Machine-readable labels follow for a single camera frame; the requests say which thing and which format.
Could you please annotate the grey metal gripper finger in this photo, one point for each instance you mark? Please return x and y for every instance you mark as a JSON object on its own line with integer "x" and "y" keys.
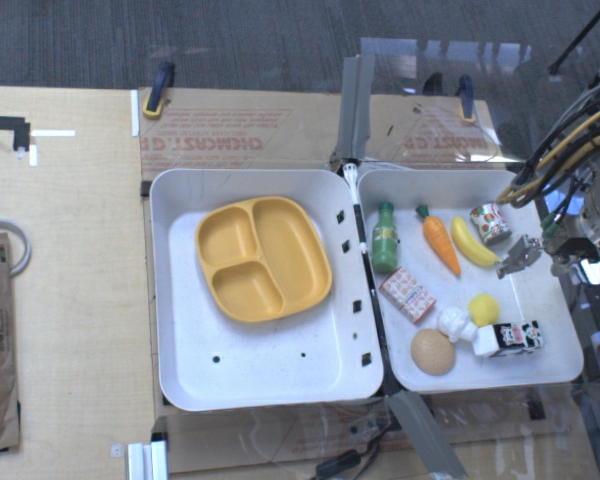
{"x": 524, "y": 248}
{"x": 511, "y": 267}

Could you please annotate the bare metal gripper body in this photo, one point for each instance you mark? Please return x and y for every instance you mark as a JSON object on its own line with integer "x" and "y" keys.
{"x": 592, "y": 228}

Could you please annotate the white can with red print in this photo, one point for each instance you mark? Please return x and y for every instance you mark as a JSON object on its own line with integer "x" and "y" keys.
{"x": 491, "y": 224}

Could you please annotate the yellow banana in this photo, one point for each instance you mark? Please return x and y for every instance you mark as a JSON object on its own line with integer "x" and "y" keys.
{"x": 469, "y": 245}

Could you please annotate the yellow lemon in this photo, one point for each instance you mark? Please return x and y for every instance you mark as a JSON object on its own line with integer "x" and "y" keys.
{"x": 483, "y": 310}

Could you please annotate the black and white milk carton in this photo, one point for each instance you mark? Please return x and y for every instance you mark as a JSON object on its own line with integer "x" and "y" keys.
{"x": 510, "y": 339}

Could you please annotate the orange carrot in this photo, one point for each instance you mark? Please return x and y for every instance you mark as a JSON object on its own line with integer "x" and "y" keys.
{"x": 441, "y": 242}

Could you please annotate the white plastic tray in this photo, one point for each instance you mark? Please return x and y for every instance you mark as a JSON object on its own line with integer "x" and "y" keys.
{"x": 260, "y": 358}
{"x": 520, "y": 368}

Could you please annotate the orange and white carton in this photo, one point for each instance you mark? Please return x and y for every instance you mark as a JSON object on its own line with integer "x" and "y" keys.
{"x": 407, "y": 295}

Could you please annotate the tan round bread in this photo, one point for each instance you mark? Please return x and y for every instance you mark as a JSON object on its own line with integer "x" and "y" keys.
{"x": 432, "y": 352}

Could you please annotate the green bottle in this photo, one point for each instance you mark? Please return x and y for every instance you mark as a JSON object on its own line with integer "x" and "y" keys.
{"x": 384, "y": 248}

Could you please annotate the yellow divided plate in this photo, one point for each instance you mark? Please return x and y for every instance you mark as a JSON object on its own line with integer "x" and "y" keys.
{"x": 267, "y": 253}

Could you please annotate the brown cardboard board red print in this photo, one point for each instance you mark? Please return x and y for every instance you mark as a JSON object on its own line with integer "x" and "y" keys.
{"x": 260, "y": 133}

